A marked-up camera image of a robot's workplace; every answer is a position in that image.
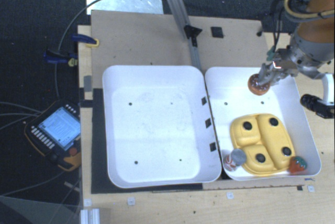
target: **small white sticker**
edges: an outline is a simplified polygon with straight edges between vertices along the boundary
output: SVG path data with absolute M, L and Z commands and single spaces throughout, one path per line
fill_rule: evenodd
M 314 186 L 313 186 L 313 185 L 308 185 L 307 188 L 308 188 L 308 191 L 309 191 L 310 193 L 315 192 L 315 189 L 314 189 Z
M 128 205 L 134 206 L 135 205 L 135 197 L 129 197 L 128 198 Z
M 84 206 L 92 206 L 92 199 L 84 199 Z
M 228 199 L 234 199 L 234 193 L 227 193 Z

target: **controller screen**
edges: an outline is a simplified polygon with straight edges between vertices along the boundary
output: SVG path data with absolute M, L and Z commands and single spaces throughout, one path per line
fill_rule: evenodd
M 61 107 L 38 125 L 64 150 L 80 135 L 80 122 L 65 108 Z

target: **black dot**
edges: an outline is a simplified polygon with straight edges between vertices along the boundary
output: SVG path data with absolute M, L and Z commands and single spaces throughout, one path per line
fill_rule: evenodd
M 260 163 L 265 162 L 265 156 L 262 153 L 259 153 L 256 155 L 256 160 L 259 161 Z
M 282 148 L 282 153 L 285 155 L 285 156 L 290 156 L 292 154 L 292 151 L 290 150 L 290 148 L 288 147 L 284 147 Z
M 244 123 L 243 123 L 243 127 L 244 127 L 244 129 L 245 130 L 251 130 L 252 129 L 252 124 L 251 123 L 249 123 L 248 121 L 245 121 Z
M 272 126 L 277 126 L 279 124 L 276 118 L 271 118 L 269 122 Z

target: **dark floor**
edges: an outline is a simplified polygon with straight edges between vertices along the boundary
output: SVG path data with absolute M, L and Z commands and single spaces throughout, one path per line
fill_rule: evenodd
M 189 15 L 257 19 L 265 31 L 272 31 L 269 9 L 272 0 L 184 0 Z M 46 48 L 57 50 L 60 38 L 71 19 L 85 6 L 85 0 L 0 0 L 0 101 L 16 103 L 37 110 L 48 108 L 57 96 L 54 65 L 43 62 Z M 164 11 L 169 12 L 164 3 Z M 72 26 L 89 24 L 82 15 Z M 284 20 L 284 31 L 295 25 Z M 75 52 L 66 37 L 62 50 Z M 79 101 L 76 68 L 65 64 L 58 68 L 60 96 Z M 0 105 L 0 128 L 22 116 L 1 116 L 26 110 Z M 0 130 L 0 195 L 48 180 L 61 170 L 45 160 L 24 137 L 24 123 Z M 13 197 L 60 203 L 69 191 L 64 181 L 75 183 L 78 170 Z M 73 192 L 65 201 L 75 205 L 79 196 Z

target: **white tray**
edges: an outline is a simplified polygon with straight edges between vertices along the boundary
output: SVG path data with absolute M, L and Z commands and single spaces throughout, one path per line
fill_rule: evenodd
M 321 170 L 321 160 L 300 104 L 295 80 L 287 77 L 271 87 L 265 95 L 256 96 L 248 89 L 248 79 L 259 70 L 260 68 L 214 67 L 206 72 L 206 85 L 221 155 L 225 156 L 233 150 L 229 131 L 233 120 L 248 114 L 270 113 L 283 122 L 290 134 L 296 155 L 302 156 L 307 162 L 307 170 L 298 175 L 318 174 Z M 234 172 L 225 169 L 225 172 L 230 178 L 238 181 L 264 178 L 250 174 L 242 167 Z M 291 175 L 288 172 L 280 172 L 269 177 L 287 176 Z
M 111 66 L 103 74 L 103 90 L 108 175 L 116 186 L 204 183 L 220 176 L 199 70 Z

